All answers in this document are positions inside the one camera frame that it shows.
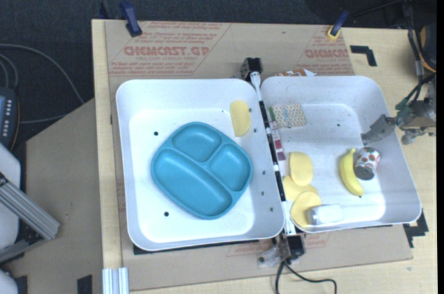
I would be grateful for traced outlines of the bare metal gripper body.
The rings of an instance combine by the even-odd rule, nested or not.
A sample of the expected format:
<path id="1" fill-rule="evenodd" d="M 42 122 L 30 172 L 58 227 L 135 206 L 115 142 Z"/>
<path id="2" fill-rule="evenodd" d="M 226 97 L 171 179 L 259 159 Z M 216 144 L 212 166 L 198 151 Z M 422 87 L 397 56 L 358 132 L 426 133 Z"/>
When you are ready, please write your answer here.
<path id="1" fill-rule="evenodd" d="M 433 130 L 436 127 L 436 102 L 432 98 L 396 105 L 397 125 L 404 130 Z"/>

